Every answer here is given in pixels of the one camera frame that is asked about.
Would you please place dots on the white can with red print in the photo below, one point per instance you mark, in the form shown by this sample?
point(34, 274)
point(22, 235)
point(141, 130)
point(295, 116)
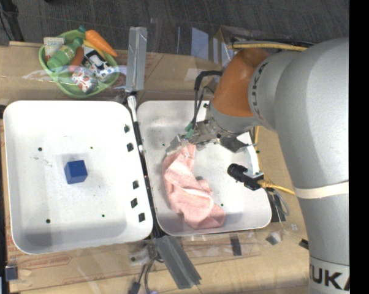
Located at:
point(84, 80)

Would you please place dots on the orange carrot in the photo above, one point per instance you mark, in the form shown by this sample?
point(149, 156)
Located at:
point(100, 43)

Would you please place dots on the pink cloth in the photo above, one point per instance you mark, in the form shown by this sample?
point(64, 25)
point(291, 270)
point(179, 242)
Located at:
point(187, 191)

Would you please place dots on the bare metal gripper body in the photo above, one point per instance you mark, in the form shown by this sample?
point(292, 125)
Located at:
point(206, 131)

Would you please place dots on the red sausage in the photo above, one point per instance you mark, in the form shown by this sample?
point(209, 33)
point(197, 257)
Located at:
point(77, 57)

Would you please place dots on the black cylinder on white bracket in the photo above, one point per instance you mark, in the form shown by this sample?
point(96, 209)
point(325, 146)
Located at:
point(242, 174)

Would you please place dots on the blue cube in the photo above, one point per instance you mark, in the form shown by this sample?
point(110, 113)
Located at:
point(76, 172)

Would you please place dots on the yellow banana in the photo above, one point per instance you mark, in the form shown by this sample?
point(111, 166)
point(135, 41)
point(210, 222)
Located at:
point(92, 47)

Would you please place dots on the green bowl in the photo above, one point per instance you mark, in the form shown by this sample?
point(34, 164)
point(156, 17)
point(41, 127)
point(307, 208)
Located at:
point(65, 87)

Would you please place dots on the brown cardboard board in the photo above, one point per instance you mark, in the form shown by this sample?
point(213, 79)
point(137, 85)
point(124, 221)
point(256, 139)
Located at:
point(178, 72)

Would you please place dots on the green bottle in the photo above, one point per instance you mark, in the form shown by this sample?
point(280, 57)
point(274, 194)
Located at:
point(62, 57)

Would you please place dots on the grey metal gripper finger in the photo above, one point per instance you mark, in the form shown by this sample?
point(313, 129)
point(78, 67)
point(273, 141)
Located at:
point(180, 139)
point(174, 149)

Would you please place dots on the black and white carton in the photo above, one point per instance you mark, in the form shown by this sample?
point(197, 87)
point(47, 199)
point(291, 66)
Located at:
point(97, 64)

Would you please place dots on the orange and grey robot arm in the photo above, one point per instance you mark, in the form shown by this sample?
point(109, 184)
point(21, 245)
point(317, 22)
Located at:
point(307, 109)

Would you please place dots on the white plastic tray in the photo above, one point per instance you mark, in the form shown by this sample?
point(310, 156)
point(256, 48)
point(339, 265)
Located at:
point(233, 194)
point(80, 207)

